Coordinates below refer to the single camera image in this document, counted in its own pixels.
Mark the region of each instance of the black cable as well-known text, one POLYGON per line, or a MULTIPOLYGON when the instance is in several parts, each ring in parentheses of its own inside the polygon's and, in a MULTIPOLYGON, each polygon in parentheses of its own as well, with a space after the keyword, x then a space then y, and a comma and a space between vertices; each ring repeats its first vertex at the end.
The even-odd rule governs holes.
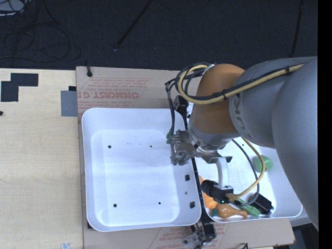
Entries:
POLYGON ((237 90, 237 89, 239 89, 239 88, 241 88, 241 87, 247 86, 247 85, 249 85, 249 84, 251 84, 251 83, 253 83, 253 82, 255 82, 255 81, 259 80, 259 79, 262 79, 262 78, 264 78, 264 77, 266 77, 266 76, 268 76, 268 75, 270 75, 270 74, 273 74, 273 73, 275 73, 275 72, 277 72, 277 71, 279 71, 279 70, 282 70, 282 69, 285 69, 285 67, 284 67, 284 68, 279 68, 279 69, 275 69, 275 70, 269 71, 269 72, 267 72, 267 73, 265 73, 265 74, 263 74, 263 75, 261 75, 261 76, 258 76, 258 77, 256 77, 256 78, 250 79, 250 80, 245 81, 245 82, 242 82, 242 83, 239 83, 239 84, 237 84, 237 85, 235 85, 235 86, 233 86, 233 87, 230 87, 230 88, 228 88, 228 89, 224 89, 224 90, 221 91, 221 92, 215 92, 215 93, 213 93, 212 95, 207 95, 207 96, 194 96, 194 95, 189 95, 187 92, 185 92, 185 93, 186 93, 186 95, 188 95, 188 96, 189 96, 190 98, 192 98, 192 99, 202 100, 202 101, 203 101, 203 100, 209 100, 209 99, 212 99, 212 98, 215 98, 215 97, 219 97, 219 96, 225 95, 225 94, 227 94, 227 93, 229 93, 229 92, 231 92, 231 91, 237 90))
POLYGON ((51 17, 51 19, 52 19, 55 23, 60 24, 60 22, 57 21, 57 20, 55 19, 55 17, 53 16, 53 14, 52 14, 52 13, 50 12, 50 10, 48 9, 48 6, 46 5, 45 0, 41 0, 41 1, 42 1, 43 5, 45 6, 45 9, 46 9, 48 15, 51 17))
MULTIPOLYGON (((255 170, 255 168, 254 168, 254 165, 253 165, 253 163, 252 163, 251 160, 250 160, 250 157, 249 157, 248 154, 245 152, 245 150, 239 145, 238 142, 236 142, 234 139, 232 139, 232 142, 234 142, 234 143, 237 145, 237 147, 238 147, 239 149, 241 149, 241 151, 242 151, 242 152, 244 153, 244 155, 246 156, 246 158, 247 158, 248 162, 250 163, 250 166, 251 166, 251 168, 252 168, 252 170, 253 170, 253 172, 254 172, 255 178, 256 178, 256 180, 257 180, 257 179, 258 179, 258 176, 257 176, 256 170, 255 170)), ((259 183, 257 184, 257 190, 256 190, 256 193, 252 196, 252 198, 251 198, 247 203, 238 203, 237 205, 238 205, 238 206, 251 205, 252 203, 254 203, 254 202, 256 201, 258 195, 259 195, 259 183)))
MULTIPOLYGON (((184 69, 182 69, 175 78, 167 81, 165 83, 166 85, 166 92, 167 92, 167 97, 168 97, 168 102, 169 102, 169 107, 170 107, 170 110, 171 110, 171 118, 172 118, 172 125, 171 125, 171 128, 170 128, 170 132, 169 132, 169 135, 173 135, 174 134, 174 128, 175 128, 175 109, 174 109, 174 105, 173 105, 173 101, 172 101, 172 97, 171 97, 171 90, 172 88, 175 86, 176 89, 178 90, 177 88, 177 82, 178 82, 178 79, 180 77, 180 75, 186 71, 186 70, 189 70, 191 69, 192 67, 194 66, 197 66, 199 64, 205 64, 205 65, 210 65, 209 63, 206 63, 206 62, 200 62, 200 63, 195 63, 193 65, 189 65, 187 67, 185 67, 184 69)), ((189 81, 192 80, 193 78, 195 77, 199 77, 199 76, 202 76, 204 72, 204 69, 203 68, 200 68, 199 70, 197 71, 194 71, 193 74, 190 74, 188 76, 185 77, 185 79, 188 79, 189 81)))
POLYGON ((194 14, 194 13, 197 13, 199 12, 200 10, 202 10, 203 8, 205 8, 212 0, 207 0, 207 2, 205 2, 205 4, 203 4, 203 6, 201 6, 199 9, 197 10, 193 10, 189 13, 180 13, 180 12, 176 12, 174 11, 173 9, 171 9, 169 6, 165 5, 164 3, 162 3, 160 0, 156 0, 160 5, 162 5, 163 7, 165 7, 166 9, 168 9, 169 11, 171 11, 172 13, 175 13, 177 15, 180 15, 180 16, 189 16, 191 14, 194 14))
POLYGON ((302 18, 302 11, 303 11, 304 4, 305 4, 305 0, 300 0, 299 13, 298 13, 298 16, 297 16, 297 23, 296 23, 294 41, 293 41, 292 51, 291 51, 289 57, 293 57, 294 53, 295 53, 297 39, 298 39, 300 25, 301 25, 301 18, 302 18))
POLYGON ((248 249, 248 243, 246 243, 241 249, 248 249))
POLYGON ((5 16, 5 24, 8 29, 13 32, 4 37, 4 45, 7 49, 12 51, 12 54, 2 56, 0 59, 12 59, 11 67, 14 67, 13 62, 15 59, 23 59, 31 62, 38 63, 51 63, 56 61, 74 61, 81 57, 82 51, 76 45, 70 42, 69 36, 59 28, 59 22, 50 12, 46 5, 45 0, 25 0, 23 13, 16 14, 13 16, 5 16), (51 17, 52 21, 39 21, 41 9, 45 8, 47 14, 51 17), (42 42, 47 42, 47 45, 43 45, 37 41, 37 35, 42 34, 40 29, 47 28, 55 30, 59 34, 59 38, 54 43, 50 43, 50 40, 43 39, 42 42), (48 49, 61 46, 61 51, 53 51, 55 54, 49 54, 48 49), (28 58, 20 56, 17 52, 24 53, 25 51, 41 51, 42 54, 47 56, 48 60, 39 60, 35 58, 36 54, 32 53, 34 57, 28 58))
POLYGON ((2 2, 0 2, 0 5, 6 3, 6 2, 8 2, 8 1, 9 1, 9 0, 3 0, 2 2))

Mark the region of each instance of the black object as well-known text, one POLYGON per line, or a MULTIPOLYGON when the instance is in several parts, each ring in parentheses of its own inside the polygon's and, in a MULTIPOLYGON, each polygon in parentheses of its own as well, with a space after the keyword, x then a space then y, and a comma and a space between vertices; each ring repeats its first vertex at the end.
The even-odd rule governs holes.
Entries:
POLYGON ((211 223, 212 220, 205 209, 204 198, 201 190, 201 183, 199 181, 199 175, 197 171, 196 161, 194 158, 191 159, 193 171, 195 173, 196 184, 198 189, 198 195, 201 203, 202 214, 201 214, 201 221, 205 235, 205 242, 211 242, 214 238, 216 238, 216 231, 214 229, 214 225, 211 223))
POLYGON ((256 201, 252 203, 255 208, 257 208, 261 214, 269 214, 271 209, 273 209, 272 203, 266 197, 261 194, 258 195, 256 201))
POLYGON ((88 72, 87 72, 87 76, 88 76, 88 77, 92 77, 91 68, 90 68, 90 66, 88 65, 88 61, 87 61, 87 60, 84 62, 84 66, 86 66, 86 67, 87 67, 87 70, 88 70, 88 72))
POLYGON ((218 187, 215 187, 215 185, 218 185, 218 183, 215 181, 204 180, 201 184, 202 191, 206 193, 209 197, 212 197, 219 204, 229 203, 226 194, 233 193, 233 188, 220 189, 218 187))
POLYGON ((246 243, 241 249, 248 249, 248 243, 246 243))
POLYGON ((144 6, 143 10, 140 12, 140 14, 135 18, 135 20, 133 21, 133 23, 129 26, 129 28, 126 30, 126 32, 123 34, 123 36, 121 37, 121 39, 115 44, 114 46, 114 52, 116 52, 117 50, 119 50, 121 43, 124 41, 124 39, 128 36, 128 34, 131 32, 131 30, 135 27, 135 25, 137 24, 137 22, 141 19, 141 17, 144 15, 144 13, 146 12, 146 10, 149 8, 149 6, 152 4, 154 0, 149 0, 147 2, 147 4, 144 6))
POLYGON ((273 249, 290 249, 289 245, 274 246, 273 249))
POLYGON ((293 231, 295 235, 299 234, 302 236, 306 249, 319 249, 319 232, 312 223, 295 226, 293 227, 293 231))
POLYGON ((173 102, 174 109, 182 115, 183 121, 185 123, 185 128, 187 129, 187 108, 189 106, 189 102, 182 97, 181 95, 177 95, 173 102))
POLYGON ((297 38, 298 38, 298 35, 299 35, 301 18, 302 18, 302 11, 303 11, 304 4, 305 4, 305 0, 300 0, 299 14, 297 16, 297 23, 296 23, 296 30, 295 30, 295 36, 294 36, 294 41, 293 41, 293 47, 292 47, 292 52, 290 53, 289 57, 294 56, 294 52, 295 52, 295 49, 296 49, 297 38))
POLYGON ((18 102, 19 87, 38 87, 38 74, 11 73, 10 81, 1 82, 1 101, 18 102))

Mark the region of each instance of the wire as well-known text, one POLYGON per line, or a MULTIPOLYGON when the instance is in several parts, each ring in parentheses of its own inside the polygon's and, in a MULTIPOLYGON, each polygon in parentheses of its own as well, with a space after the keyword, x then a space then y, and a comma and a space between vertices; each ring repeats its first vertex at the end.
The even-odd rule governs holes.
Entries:
POLYGON ((261 155, 259 154, 259 152, 254 148, 254 146, 247 139, 245 139, 244 137, 241 137, 241 138, 255 152, 255 154, 259 158, 259 160, 261 162, 261 173, 260 173, 259 177, 247 189, 245 189, 241 193, 239 193, 239 194, 227 193, 226 197, 231 202, 234 202, 236 199, 239 199, 241 196, 243 196, 246 193, 248 193, 249 191, 251 191, 259 183, 259 181, 262 179, 262 177, 264 175, 264 172, 265 172, 265 162, 264 162, 263 158, 261 157, 261 155))
POLYGON ((12 4, 11 4, 11 0, 4 0, 4 1, 0 2, 0 4, 4 4, 4 3, 6 3, 6 2, 8 2, 8 5, 9 5, 9 7, 11 8, 12 11, 8 12, 8 11, 6 11, 6 10, 0 10, 0 12, 8 12, 8 13, 2 13, 2 14, 0 15, 1 17, 3 17, 3 16, 13 16, 13 15, 15 15, 16 13, 22 12, 23 9, 24 9, 24 7, 23 7, 23 8, 21 8, 20 10, 15 10, 15 9, 13 8, 12 4))
MULTIPOLYGON (((201 63, 196 63, 193 66, 197 66, 197 65, 203 65, 204 67, 208 67, 208 65, 210 65, 209 63, 206 62, 201 62, 201 63)), ((171 97, 171 90, 172 88, 175 86, 177 89, 177 81, 178 81, 178 77, 181 73, 183 73, 186 69, 190 69, 192 66, 187 66, 186 68, 182 69, 175 78, 167 81, 165 83, 166 85, 166 92, 167 92, 167 97, 168 97, 168 102, 169 102, 169 107, 171 110, 171 117, 172 117, 172 126, 170 128, 170 131, 167 134, 167 138, 168 138, 168 142, 170 142, 170 139, 172 138, 172 135, 174 134, 174 126, 175 126, 175 113, 174 113, 174 105, 173 105, 173 101, 172 101, 172 97, 171 97)), ((198 70, 195 71, 193 74, 185 77, 185 79, 188 80, 188 82, 190 82, 193 78, 195 77, 199 77, 202 76, 205 70, 198 70)))
POLYGON ((248 243, 246 243, 241 249, 248 249, 248 243))
POLYGON ((243 84, 234 86, 233 88, 230 88, 228 90, 223 90, 222 92, 214 93, 213 95, 210 95, 210 96, 201 96, 201 97, 189 96, 188 94, 186 94, 186 92, 183 89, 183 86, 182 86, 183 80, 185 79, 185 77, 187 76, 187 74, 189 72, 192 72, 196 68, 204 67, 204 65, 200 65, 199 67, 193 67, 189 70, 182 72, 182 74, 179 76, 179 79, 177 82, 177 90, 183 96, 183 98, 185 98, 189 102, 196 103, 196 104, 211 104, 211 103, 216 103, 216 102, 222 101, 224 99, 227 99, 235 94, 238 94, 242 91, 253 88, 253 87, 260 85, 266 81, 269 81, 273 78, 276 78, 276 77, 279 77, 282 75, 286 75, 288 73, 292 73, 292 72, 298 70, 303 65, 304 64, 298 64, 298 65, 290 66, 290 67, 287 67, 284 69, 271 71, 256 79, 244 82, 243 84))
MULTIPOLYGON (((247 160, 248 160, 248 162, 249 162, 249 164, 250 164, 250 166, 251 166, 251 169, 252 169, 253 172, 254 172, 255 178, 256 178, 256 180, 257 180, 258 177, 257 177, 256 170, 255 170, 255 168, 254 168, 253 163, 250 161, 250 158, 249 158, 247 152, 245 152, 245 150, 244 150, 244 149, 239 145, 239 143, 236 142, 234 139, 232 139, 232 141, 237 145, 237 147, 238 147, 239 149, 241 149, 241 151, 242 151, 242 152, 244 153, 244 155, 246 156, 246 158, 247 158, 247 160)), ((252 196, 252 198, 251 198, 247 203, 239 203, 238 206, 251 205, 252 203, 254 203, 254 202, 256 201, 258 195, 259 195, 259 183, 257 184, 257 190, 256 190, 256 193, 252 196)))
POLYGON ((189 16, 191 14, 194 14, 194 13, 197 13, 199 12, 200 10, 202 10, 203 8, 205 8, 212 0, 207 0, 207 2, 205 2, 200 8, 198 8, 197 10, 193 10, 189 13, 180 13, 180 12, 176 12, 174 11, 173 9, 171 9, 169 6, 165 5, 164 3, 162 3, 160 0, 156 0, 160 5, 162 5, 163 7, 167 8, 170 12, 173 12, 175 14, 178 14, 180 16, 189 16))
POLYGON ((23 9, 17 12, 11 12, 11 15, 8 13, 4 15, 7 28, 13 32, 4 37, 3 44, 8 50, 11 50, 12 53, 1 56, 0 60, 12 59, 11 67, 13 67, 15 59, 38 63, 51 63, 56 61, 74 61, 81 57, 81 49, 76 44, 70 42, 69 36, 59 28, 60 23, 50 12, 45 0, 21 1, 24 2, 23 9), (51 21, 38 20, 43 7, 51 17, 51 21), (49 50, 52 48, 55 49, 55 47, 57 47, 56 50, 49 53, 49 50), (43 60, 42 57, 39 58, 36 51, 40 51, 40 53, 47 56, 48 59, 43 60), (24 56, 23 54, 25 53, 31 55, 31 58, 28 58, 26 55, 24 56))

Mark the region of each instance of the table surface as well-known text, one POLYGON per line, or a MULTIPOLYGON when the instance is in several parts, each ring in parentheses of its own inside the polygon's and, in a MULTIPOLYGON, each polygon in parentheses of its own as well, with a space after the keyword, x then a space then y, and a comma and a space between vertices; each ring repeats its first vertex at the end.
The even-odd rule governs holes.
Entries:
POLYGON ((19 88, 18 102, 0 102, 1 248, 84 248, 78 119, 61 116, 60 95, 76 71, 1 68, 0 81, 11 73, 39 79, 19 88))

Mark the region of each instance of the white plastic tray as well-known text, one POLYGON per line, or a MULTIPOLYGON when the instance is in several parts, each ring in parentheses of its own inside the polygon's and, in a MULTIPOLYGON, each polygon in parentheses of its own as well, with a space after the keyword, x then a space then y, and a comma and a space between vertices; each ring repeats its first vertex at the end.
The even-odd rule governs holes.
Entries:
MULTIPOLYGON (((253 150, 250 149, 241 138, 236 138, 235 141, 246 151, 251 160, 257 157, 253 150)), ((243 218, 240 215, 234 215, 228 218, 221 218, 219 216, 211 217, 216 222, 236 222, 262 218, 292 218, 300 215, 302 212, 302 204, 285 175, 276 150, 255 144, 252 145, 261 155, 265 155, 272 160, 271 168, 264 173, 259 182, 259 192, 272 202, 273 209, 269 215, 260 215, 259 217, 250 214, 247 218, 243 218)), ((232 160, 228 163, 229 185, 234 188, 234 193, 241 193, 255 181, 255 175, 246 156, 233 142, 229 142, 219 153, 222 156, 232 156, 232 160)), ((196 164, 198 173, 202 178, 218 181, 218 171, 215 164, 207 164, 200 158, 196 158, 196 164)), ((255 192, 256 187, 249 193, 243 195, 241 199, 248 201, 255 192)), ((206 211, 209 215, 212 215, 210 209, 206 208, 206 211)))
MULTIPOLYGON (((94 229, 182 226, 199 220, 193 167, 171 163, 170 127, 169 109, 92 108, 83 114, 87 219, 94 229)), ((175 129, 184 130, 178 113, 175 129)))
MULTIPOLYGON (((184 130, 175 112, 175 130, 184 130)), ((172 165, 166 135, 171 126, 169 109, 92 108, 82 117, 85 155, 87 218, 98 231, 183 226, 201 216, 191 162, 172 165)), ((241 138, 236 141, 249 157, 256 155, 241 138)), ((274 149, 254 145, 273 164, 260 181, 260 193, 273 205, 268 216, 212 217, 216 222, 296 217, 302 205, 291 187, 274 149)), ((240 193, 255 180, 243 152, 230 142, 219 153, 232 156, 229 185, 240 193)), ((199 175, 218 181, 215 164, 196 158, 199 175)), ((256 188, 244 195, 245 201, 256 188)))

